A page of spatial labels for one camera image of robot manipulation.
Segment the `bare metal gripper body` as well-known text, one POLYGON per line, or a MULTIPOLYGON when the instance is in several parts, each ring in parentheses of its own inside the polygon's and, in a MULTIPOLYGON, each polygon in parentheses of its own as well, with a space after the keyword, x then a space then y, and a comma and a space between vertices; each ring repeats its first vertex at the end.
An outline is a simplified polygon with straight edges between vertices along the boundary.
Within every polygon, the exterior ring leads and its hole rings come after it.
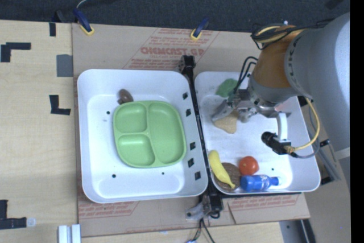
POLYGON ((276 118, 276 108, 291 97, 290 88, 246 88, 231 90, 227 100, 232 101, 234 109, 255 109, 266 118, 276 118))

